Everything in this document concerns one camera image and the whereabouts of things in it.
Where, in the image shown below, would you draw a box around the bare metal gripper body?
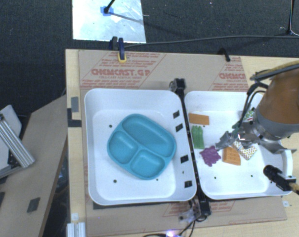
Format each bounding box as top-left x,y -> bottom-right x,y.
234,122 -> 266,148

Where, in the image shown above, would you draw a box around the orange toy waffle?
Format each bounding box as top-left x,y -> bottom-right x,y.
222,146 -> 242,166

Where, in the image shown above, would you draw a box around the purple toy grapes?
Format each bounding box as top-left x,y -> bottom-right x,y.
200,146 -> 222,167

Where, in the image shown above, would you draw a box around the white patterned packet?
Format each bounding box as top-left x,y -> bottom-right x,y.
232,141 -> 258,161

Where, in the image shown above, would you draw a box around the green toy asparagus bunch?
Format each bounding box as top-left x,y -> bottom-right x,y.
191,125 -> 205,150

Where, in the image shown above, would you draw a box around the thin black and white rod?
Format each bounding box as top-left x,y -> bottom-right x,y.
178,89 -> 206,202

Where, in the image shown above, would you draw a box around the orange rectangular biscuit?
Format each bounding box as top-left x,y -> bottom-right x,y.
188,113 -> 211,126

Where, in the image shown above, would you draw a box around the white plastic tray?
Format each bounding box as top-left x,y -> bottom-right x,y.
183,90 -> 294,200
84,87 -> 198,206

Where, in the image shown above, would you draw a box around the brown cardboard board red print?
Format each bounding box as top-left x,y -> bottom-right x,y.
78,49 -> 288,228

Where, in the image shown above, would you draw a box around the blue divided plate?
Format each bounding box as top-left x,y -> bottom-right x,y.
106,113 -> 177,181

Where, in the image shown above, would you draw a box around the black cylinder on white bracket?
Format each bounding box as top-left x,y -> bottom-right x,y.
261,139 -> 298,192

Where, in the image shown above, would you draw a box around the black block with thin wires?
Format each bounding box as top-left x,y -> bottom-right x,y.
178,198 -> 212,223
169,78 -> 187,92

